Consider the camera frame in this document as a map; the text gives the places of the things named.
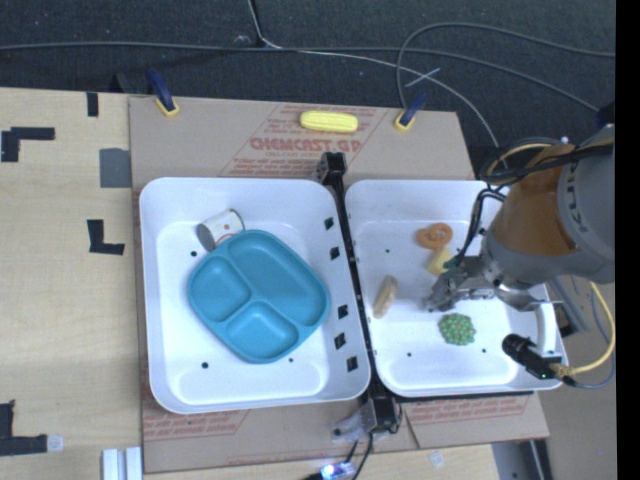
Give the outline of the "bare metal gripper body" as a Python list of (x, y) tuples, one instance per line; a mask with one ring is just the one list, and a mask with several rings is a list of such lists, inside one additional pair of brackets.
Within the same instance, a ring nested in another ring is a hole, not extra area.
[(531, 288), (484, 256), (455, 257), (448, 262), (449, 309), (460, 301), (497, 298), (517, 311), (534, 311), (544, 300), (533, 296)]

